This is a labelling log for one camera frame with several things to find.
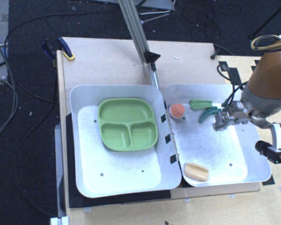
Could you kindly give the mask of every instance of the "green plate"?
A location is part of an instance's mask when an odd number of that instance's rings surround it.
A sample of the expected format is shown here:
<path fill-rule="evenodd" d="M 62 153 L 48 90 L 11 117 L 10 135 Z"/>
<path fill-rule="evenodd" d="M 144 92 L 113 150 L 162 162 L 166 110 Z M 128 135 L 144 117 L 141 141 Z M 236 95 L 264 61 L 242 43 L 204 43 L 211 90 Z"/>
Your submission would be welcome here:
<path fill-rule="evenodd" d="M 142 99 L 113 98 L 98 108 L 103 144 L 113 151 L 136 151 L 153 147 L 158 139 L 151 106 Z"/>

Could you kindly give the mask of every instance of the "metal bracket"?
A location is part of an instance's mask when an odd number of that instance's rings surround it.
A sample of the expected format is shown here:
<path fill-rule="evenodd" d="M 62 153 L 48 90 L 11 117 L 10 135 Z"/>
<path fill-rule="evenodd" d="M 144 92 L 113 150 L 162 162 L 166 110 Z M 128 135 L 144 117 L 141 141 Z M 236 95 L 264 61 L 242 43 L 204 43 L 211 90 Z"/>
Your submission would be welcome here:
<path fill-rule="evenodd" d="M 155 72 L 156 71 L 155 62 L 157 61 L 157 59 L 160 58 L 160 55 L 154 52 L 145 52 L 144 55 L 145 55 L 146 62 L 151 65 L 152 71 Z"/>
<path fill-rule="evenodd" d="M 272 133 L 272 148 L 275 150 L 281 150 L 281 124 L 272 123 L 270 126 Z"/>
<path fill-rule="evenodd" d="M 62 218 L 57 218 L 53 217 L 50 219 L 50 225 L 69 225 L 69 217 L 62 217 Z"/>

